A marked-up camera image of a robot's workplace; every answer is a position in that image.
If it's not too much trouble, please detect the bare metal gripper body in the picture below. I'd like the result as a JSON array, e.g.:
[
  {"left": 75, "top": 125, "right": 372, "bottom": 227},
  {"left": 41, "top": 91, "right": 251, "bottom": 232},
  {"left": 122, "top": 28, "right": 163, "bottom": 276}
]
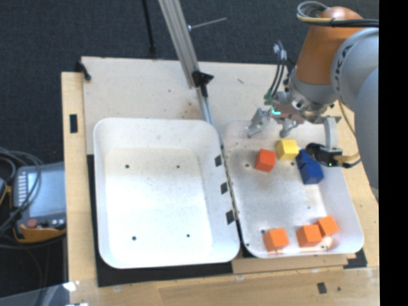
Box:
[{"left": 270, "top": 91, "right": 330, "bottom": 124}]

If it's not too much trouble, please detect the yellow cube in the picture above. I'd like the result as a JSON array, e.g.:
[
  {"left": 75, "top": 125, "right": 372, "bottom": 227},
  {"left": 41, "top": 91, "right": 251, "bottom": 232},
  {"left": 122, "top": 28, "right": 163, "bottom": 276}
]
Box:
[{"left": 275, "top": 138, "right": 300, "bottom": 161}]

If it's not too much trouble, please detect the blue cube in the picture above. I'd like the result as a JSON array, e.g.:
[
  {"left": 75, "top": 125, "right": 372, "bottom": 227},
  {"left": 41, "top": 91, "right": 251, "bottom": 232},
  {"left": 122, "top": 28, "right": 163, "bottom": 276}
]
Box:
[
  {"left": 299, "top": 161, "right": 325, "bottom": 186},
  {"left": 295, "top": 149, "right": 317, "bottom": 170}
]

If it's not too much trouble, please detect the red cube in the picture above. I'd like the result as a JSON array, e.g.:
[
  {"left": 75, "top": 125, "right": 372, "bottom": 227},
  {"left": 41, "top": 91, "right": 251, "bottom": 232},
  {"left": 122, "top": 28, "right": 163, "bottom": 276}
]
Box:
[{"left": 254, "top": 148, "right": 277, "bottom": 173}]

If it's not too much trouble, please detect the white plastic tray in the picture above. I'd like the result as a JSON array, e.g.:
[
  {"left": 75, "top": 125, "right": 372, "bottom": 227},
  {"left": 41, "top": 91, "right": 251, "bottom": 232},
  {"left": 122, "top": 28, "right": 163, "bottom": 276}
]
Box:
[
  {"left": 221, "top": 119, "right": 365, "bottom": 259},
  {"left": 92, "top": 117, "right": 241, "bottom": 270}
]

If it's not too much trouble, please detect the orange cube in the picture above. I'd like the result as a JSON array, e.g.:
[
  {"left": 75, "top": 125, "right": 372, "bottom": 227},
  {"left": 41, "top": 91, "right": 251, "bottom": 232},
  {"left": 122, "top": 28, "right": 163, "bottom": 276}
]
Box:
[
  {"left": 295, "top": 224, "right": 323, "bottom": 249},
  {"left": 263, "top": 227, "right": 291, "bottom": 252},
  {"left": 316, "top": 215, "right": 340, "bottom": 237}
]

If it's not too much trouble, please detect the pale flat board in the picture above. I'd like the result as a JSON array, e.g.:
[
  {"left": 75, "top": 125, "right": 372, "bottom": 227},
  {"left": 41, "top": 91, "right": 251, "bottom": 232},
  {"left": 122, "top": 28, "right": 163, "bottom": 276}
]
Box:
[{"left": 80, "top": 55, "right": 351, "bottom": 156}]

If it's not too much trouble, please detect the black cylinder on white bracket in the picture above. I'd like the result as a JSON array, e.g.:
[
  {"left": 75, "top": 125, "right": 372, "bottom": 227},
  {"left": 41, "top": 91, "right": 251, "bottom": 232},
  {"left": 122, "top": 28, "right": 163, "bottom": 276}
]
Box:
[{"left": 305, "top": 115, "right": 344, "bottom": 169}]

